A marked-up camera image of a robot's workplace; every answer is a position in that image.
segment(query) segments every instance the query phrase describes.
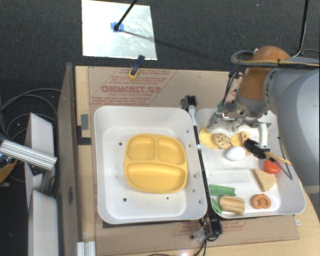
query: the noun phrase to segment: egg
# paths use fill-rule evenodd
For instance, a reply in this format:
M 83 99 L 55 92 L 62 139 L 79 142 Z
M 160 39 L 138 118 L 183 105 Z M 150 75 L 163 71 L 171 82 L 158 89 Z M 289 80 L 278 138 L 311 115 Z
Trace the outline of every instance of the egg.
M 241 161 L 246 156 L 246 151 L 242 146 L 234 146 L 226 153 L 226 158 L 230 161 Z

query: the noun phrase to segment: yellow divided plate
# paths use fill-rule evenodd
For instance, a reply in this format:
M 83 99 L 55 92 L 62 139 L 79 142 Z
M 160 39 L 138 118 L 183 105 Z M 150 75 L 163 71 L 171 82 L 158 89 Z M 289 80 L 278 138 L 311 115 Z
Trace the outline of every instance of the yellow divided plate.
M 186 151 L 180 141 L 157 134 L 131 137 L 125 148 L 127 182 L 149 193 L 175 193 L 188 179 Z

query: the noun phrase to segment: black floor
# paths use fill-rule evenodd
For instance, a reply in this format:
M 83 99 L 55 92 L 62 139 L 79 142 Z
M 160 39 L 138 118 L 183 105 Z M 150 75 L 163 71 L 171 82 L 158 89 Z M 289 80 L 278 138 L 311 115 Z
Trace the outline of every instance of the black floor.
M 232 67 L 230 56 L 239 50 L 275 45 L 294 54 L 299 46 L 305 1 L 141 0 L 138 3 L 150 5 L 158 57 L 157 61 L 145 61 L 143 67 L 228 71 Z M 0 1 L 2 103 L 28 90 L 60 89 L 67 62 L 132 66 L 133 60 L 82 56 L 81 10 L 80 0 Z M 304 48 L 319 50 L 319 36 L 320 2 L 310 0 Z M 47 91 L 39 95 L 57 106 L 58 93 Z M 3 111 L 5 123 L 8 125 L 13 118 L 29 112 L 54 116 L 46 103 L 24 98 Z M 21 131 L 26 124 L 26 118 L 13 123 L 10 134 Z M 24 135 L 16 140 L 24 143 Z M 22 166 L 12 175 L 23 180 Z M 25 185 L 12 178 L 6 181 L 10 186 L 0 187 L 0 255 L 26 256 Z

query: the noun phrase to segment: red tomato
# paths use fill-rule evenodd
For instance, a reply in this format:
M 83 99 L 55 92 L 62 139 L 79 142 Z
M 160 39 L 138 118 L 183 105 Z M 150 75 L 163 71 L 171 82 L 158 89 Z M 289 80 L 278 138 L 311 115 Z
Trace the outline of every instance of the red tomato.
M 278 172 L 281 171 L 281 168 L 278 165 L 276 165 L 274 162 L 270 161 L 269 159 L 266 159 L 264 161 L 263 169 L 268 174 L 277 174 Z

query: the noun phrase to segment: blue and yellow clip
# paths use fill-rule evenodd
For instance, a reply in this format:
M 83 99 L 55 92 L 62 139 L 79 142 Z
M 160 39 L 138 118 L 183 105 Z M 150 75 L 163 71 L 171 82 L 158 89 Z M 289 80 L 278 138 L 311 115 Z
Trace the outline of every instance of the blue and yellow clip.
M 134 66 L 129 71 L 130 78 L 136 78 L 139 73 L 139 68 L 145 60 L 145 56 L 139 55 L 138 59 L 136 60 Z

